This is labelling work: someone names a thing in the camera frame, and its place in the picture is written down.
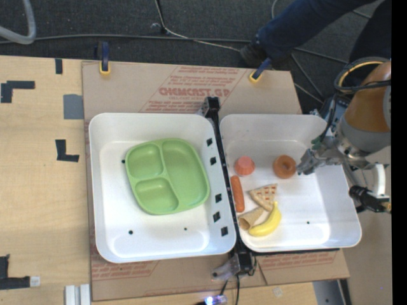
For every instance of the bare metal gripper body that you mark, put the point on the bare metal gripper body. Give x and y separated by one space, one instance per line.
338 153

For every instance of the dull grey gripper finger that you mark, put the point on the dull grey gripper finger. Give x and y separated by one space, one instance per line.
306 158
309 170

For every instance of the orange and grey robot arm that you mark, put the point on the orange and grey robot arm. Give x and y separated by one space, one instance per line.
367 113

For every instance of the brown doughnut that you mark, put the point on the brown doughnut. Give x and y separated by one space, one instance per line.
279 170

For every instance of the white plastic tray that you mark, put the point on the white plastic tray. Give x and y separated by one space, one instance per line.
159 237
305 208

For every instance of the tan pizza slice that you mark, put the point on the tan pizza slice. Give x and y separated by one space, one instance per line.
264 195

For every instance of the pink round toy cake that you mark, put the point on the pink round toy cake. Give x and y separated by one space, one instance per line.
244 166

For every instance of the yellow banana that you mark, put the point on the yellow banana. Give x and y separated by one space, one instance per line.
270 224

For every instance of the orange sausage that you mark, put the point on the orange sausage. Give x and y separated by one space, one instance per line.
238 194

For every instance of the tan ice cream cone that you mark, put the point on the tan ice cream cone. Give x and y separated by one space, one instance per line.
249 218

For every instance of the green divided plate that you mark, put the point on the green divided plate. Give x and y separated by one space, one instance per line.
178 170

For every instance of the person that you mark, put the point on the person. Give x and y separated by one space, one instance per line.
311 14

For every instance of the brown cardboard board red print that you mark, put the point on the brown cardboard board red print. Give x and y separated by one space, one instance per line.
133 87

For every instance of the black cylinder on white bracket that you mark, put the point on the black cylinder on white bracket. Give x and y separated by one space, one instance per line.
369 199

